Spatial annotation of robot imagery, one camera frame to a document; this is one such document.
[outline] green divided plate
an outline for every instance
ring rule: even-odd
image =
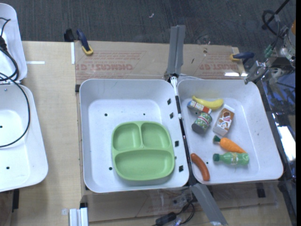
[[[112,156],[118,175],[127,180],[164,178],[174,169],[174,150],[167,129],[152,121],[118,125],[112,134]]]

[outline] green bottle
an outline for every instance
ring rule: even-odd
[[[232,165],[247,165],[249,163],[248,153],[225,153],[225,154],[213,154],[213,161],[222,161],[226,164]]]

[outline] green can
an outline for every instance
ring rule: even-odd
[[[201,112],[201,114],[197,117],[197,119],[194,121],[194,123],[191,125],[191,128],[193,131],[197,133],[204,133],[208,127],[209,124],[212,122],[212,117],[206,112]]]

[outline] black carpet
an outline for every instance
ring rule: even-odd
[[[275,39],[261,28],[263,11],[276,11],[284,1],[0,0],[16,10],[22,40],[64,41],[67,28],[75,36],[80,28],[88,40],[169,43],[170,27],[184,24],[184,43],[231,45],[254,52],[254,60],[263,60],[263,50]],[[296,0],[278,15],[280,27],[291,26]],[[276,29],[275,20],[270,26]]]

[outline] sausage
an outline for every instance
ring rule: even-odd
[[[196,155],[195,153],[190,154],[191,160],[194,164],[197,165],[197,167],[199,168],[199,170],[201,171],[202,177],[204,181],[209,181],[210,180],[210,174],[208,171],[208,168],[206,166],[206,164],[203,162],[202,159],[200,159],[200,157],[198,155]]]

